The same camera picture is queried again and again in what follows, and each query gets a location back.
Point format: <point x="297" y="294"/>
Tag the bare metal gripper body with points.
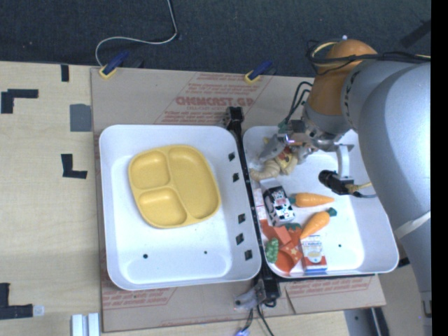
<point x="305" y="139"/>

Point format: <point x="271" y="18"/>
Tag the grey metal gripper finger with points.
<point x="302" y="155"/>
<point x="273" y="149"/>

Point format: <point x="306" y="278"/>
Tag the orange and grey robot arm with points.
<point x="392" y="124"/>

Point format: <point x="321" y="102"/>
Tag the yellow toy pizza slice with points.
<point x="287" y="161"/>

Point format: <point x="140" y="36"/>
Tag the beige toy croissant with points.
<point x="267" y="171"/>

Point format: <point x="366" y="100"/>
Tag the thin black rod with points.
<point x="249" y="187"/>

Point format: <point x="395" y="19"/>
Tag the orange toy carrot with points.
<point x="316" y="222"/>
<point x="313" y="199"/>

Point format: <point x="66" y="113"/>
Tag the cow print carton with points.
<point x="280" y="206"/>

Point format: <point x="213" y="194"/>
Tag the pink and white carton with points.
<point x="259" y="206"/>

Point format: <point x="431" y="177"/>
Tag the red toy strawberry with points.
<point x="294" y="231"/>

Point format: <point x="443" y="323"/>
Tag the red orange block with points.
<point x="276" y="233"/>

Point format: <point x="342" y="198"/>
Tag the white plastic tray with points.
<point x="357" y="229"/>
<point x="182" y="254"/>

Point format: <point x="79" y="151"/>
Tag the brown cardboard board red print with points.
<point x="196" y="96"/>

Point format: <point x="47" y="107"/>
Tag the green toy broccoli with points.
<point x="272" y="250"/>

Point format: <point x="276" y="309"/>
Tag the orange white blue carton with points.
<point x="314" y="255"/>

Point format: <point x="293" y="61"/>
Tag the orange slice with yellow stars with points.
<point x="288" y="257"/>

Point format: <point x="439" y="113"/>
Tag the yellow divided plate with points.
<point x="175" y="185"/>

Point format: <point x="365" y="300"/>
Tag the black cylinder on white bracket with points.
<point x="334" y="181"/>

